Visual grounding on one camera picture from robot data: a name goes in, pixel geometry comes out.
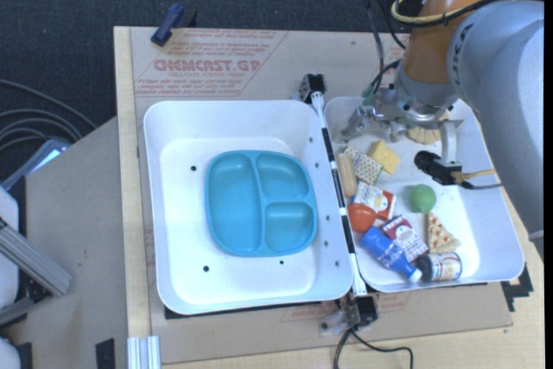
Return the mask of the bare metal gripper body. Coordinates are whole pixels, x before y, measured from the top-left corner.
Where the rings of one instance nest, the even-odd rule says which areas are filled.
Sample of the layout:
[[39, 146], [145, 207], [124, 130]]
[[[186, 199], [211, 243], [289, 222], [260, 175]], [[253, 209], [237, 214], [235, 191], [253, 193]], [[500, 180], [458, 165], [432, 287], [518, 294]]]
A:
[[382, 123], [403, 125], [408, 129], [438, 129], [438, 121], [447, 118], [450, 111], [449, 107], [427, 105], [413, 99], [399, 86], [381, 86], [377, 91], [369, 86], [361, 97], [367, 117]]

